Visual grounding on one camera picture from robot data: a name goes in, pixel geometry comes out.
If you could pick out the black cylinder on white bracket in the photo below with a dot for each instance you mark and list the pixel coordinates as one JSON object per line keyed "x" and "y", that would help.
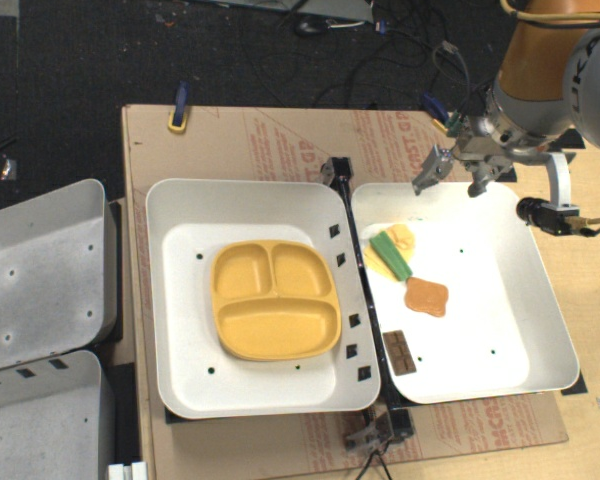
{"x": 560, "y": 178}

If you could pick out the yellow pasta piece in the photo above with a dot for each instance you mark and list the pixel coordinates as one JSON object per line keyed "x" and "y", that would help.
{"x": 404, "y": 237}

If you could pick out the brown chocolate bar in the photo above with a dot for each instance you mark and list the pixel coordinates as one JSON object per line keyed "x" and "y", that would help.
{"x": 399, "y": 353}

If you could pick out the brown cardboard board red print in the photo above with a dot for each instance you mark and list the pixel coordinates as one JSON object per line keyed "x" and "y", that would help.
{"x": 240, "y": 143}

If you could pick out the orange toast slice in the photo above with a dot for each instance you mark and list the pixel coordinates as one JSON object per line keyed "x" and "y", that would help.
{"x": 426, "y": 297}

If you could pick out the black computer mouse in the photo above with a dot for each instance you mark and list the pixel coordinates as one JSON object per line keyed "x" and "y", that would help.
{"x": 310, "y": 27}

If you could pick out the green celery stick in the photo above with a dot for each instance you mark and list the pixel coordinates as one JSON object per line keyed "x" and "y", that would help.
{"x": 391, "y": 257}

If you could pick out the thin black rod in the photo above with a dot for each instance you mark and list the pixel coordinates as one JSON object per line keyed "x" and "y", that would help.
{"x": 367, "y": 288}

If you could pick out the yellow divided plate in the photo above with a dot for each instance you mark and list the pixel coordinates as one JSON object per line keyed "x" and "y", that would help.
{"x": 275, "y": 328}

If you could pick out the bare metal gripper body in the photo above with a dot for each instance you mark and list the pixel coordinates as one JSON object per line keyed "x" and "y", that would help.
{"x": 482, "y": 148}

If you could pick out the white plastic tray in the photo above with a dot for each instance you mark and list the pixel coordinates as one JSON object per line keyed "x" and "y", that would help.
{"x": 40, "y": 268}
{"x": 185, "y": 288}
{"x": 485, "y": 293}
{"x": 40, "y": 428}

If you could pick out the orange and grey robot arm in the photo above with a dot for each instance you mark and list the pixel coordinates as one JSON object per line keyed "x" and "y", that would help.
{"x": 545, "y": 58}

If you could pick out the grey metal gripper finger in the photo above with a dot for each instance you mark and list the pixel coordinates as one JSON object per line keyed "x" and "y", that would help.
{"x": 432, "y": 170}
{"x": 482, "y": 180}

